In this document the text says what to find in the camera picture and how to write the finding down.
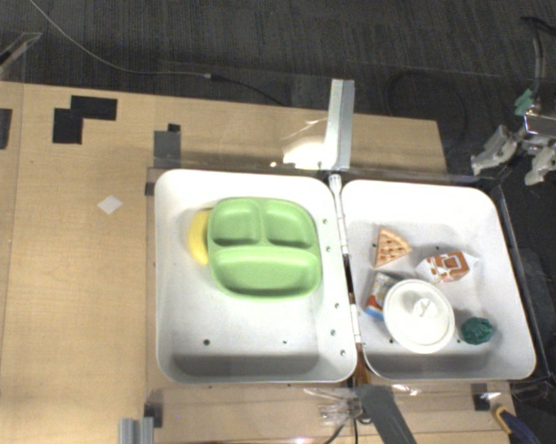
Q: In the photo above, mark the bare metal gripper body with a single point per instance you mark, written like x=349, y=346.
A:
x=547, y=124

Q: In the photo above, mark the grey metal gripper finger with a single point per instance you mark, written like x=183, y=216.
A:
x=545, y=163
x=495, y=149

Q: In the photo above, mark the white plastic tray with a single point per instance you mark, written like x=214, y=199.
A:
x=460, y=209
x=251, y=334

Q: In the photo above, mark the orange and white carton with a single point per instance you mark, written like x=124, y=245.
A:
x=449, y=266

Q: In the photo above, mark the orange pizza slice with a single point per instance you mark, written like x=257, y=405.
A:
x=390, y=248

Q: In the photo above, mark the thin black and white rod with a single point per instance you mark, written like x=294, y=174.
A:
x=338, y=205

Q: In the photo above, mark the green broccoli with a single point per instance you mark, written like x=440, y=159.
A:
x=477, y=331

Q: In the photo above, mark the white bowl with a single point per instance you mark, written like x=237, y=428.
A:
x=418, y=319

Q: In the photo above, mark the green divided plate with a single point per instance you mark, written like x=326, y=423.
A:
x=265, y=266

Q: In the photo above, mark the yellow banana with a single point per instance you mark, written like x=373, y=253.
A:
x=198, y=241

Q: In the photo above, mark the pale wood board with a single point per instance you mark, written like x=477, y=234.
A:
x=75, y=278

